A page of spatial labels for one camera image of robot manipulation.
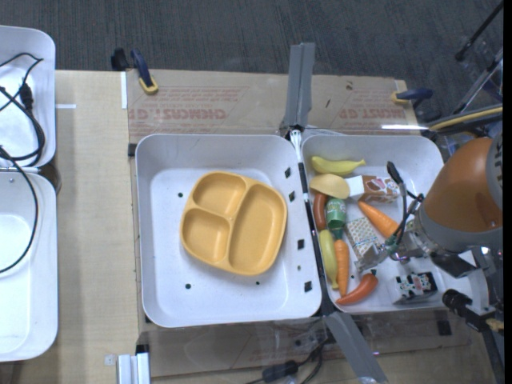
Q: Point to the yellow banana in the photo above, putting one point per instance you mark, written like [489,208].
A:
[329,254]
[336,166]

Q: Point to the patterned white packet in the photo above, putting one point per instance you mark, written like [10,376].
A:
[362,232]

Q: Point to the brown and white carton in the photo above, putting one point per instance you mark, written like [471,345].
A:
[378,188]

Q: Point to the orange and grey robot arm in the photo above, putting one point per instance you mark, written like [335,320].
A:
[460,190]

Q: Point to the black and white cow carton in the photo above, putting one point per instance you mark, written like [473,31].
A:
[416,286]

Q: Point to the red-brown sausage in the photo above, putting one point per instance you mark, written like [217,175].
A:
[320,212]

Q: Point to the white plastic tray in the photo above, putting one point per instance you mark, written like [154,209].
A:
[168,294]
[416,154]

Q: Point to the green can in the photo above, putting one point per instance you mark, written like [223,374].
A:
[336,212]

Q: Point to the black cylinder on white bracket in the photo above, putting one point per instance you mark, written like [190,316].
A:
[458,301]

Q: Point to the yellow curved chip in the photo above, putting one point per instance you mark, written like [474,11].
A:
[330,184]

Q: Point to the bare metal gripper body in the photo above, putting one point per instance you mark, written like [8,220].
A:
[409,243]

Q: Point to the yellow divided plate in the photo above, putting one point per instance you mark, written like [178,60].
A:
[240,226]

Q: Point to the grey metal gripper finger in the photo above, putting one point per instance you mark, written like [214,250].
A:
[366,263]
[378,250]

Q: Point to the brown cardboard board red print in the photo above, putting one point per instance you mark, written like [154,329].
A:
[240,102]

